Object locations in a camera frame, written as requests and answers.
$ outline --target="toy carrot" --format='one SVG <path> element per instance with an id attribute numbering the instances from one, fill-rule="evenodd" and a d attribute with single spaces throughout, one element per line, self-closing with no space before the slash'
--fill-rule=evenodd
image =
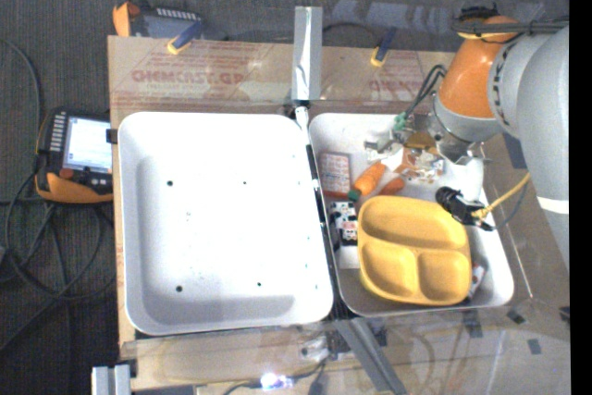
<path id="1" fill-rule="evenodd" d="M 362 175 L 353 183 L 348 197 L 352 201 L 357 201 L 360 196 L 370 194 L 378 185 L 378 182 L 385 174 L 387 166 L 382 162 L 376 162 L 368 167 Z"/>
<path id="2" fill-rule="evenodd" d="M 400 190 L 405 187 L 405 180 L 401 177 L 397 177 L 389 181 L 386 185 L 383 186 L 382 190 L 378 192 L 380 195 L 392 196 L 393 194 L 397 194 Z"/>

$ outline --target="device screen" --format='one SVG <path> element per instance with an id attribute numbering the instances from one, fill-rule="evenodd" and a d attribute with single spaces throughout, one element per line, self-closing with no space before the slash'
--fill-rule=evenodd
<path id="1" fill-rule="evenodd" d="M 111 173 L 111 144 L 106 140 L 109 125 L 107 121 L 70 116 L 64 168 Z"/>

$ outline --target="blue and yellow clip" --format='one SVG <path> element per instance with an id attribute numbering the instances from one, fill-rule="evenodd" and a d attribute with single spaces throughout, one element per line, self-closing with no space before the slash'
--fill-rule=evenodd
<path id="1" fill-rule="evenodd" d="M 380 42 L 380 45 L 374 49 L 372 57 L 370 58 L 370 63 L 372 63 L 374 66 L 381 67 L 385 64 L 387 59 L 387 51 L 389 50 L 390 43 L 395 36 L 395 31 L 397 31 L 395 28 L 389 29 L 385 37 L 382 39 L 382 42 Z"/>
<path id="2" fill-rule="evenodd" d="M 178 55 L 181 51 L 191 44 L 193 38 L 198 38 L 202 34 L 202 21 L 193 22 L 188 28 L 173 38 L 166 44 L 166 49 L 173 55 Z"/>

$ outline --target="yellow bowl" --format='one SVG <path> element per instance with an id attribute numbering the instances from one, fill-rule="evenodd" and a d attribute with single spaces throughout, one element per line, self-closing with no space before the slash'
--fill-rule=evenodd
<path id="1" fill-rule="evenodd" d="M 358 214 L 360 278 L 388 300 L 426 305 L 461 302 L 471 286 L 464 226 L 439 204 L 376 196 Z"/>

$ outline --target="yellow cable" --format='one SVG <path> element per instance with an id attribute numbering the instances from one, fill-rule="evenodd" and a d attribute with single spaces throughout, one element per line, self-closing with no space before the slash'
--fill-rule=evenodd
<path id="1" fill-rule="evenodd" d="M 487 215 L 493 210 L 494 207 L 497 207 L 504 201 L 506 201 L 510 196 L 517 193 L 530 179 L 530 173 L 526 173 L 524 177 L 520 180 L 520 182 L 514 186 L 511 190 L 500 196 L 497 200 L 491 203 L 489 206 L 485 206 L 482 209 L 477 209 L 471 213 L 471 216 L 478 218 L 479 220 L 484 220 Z"/>

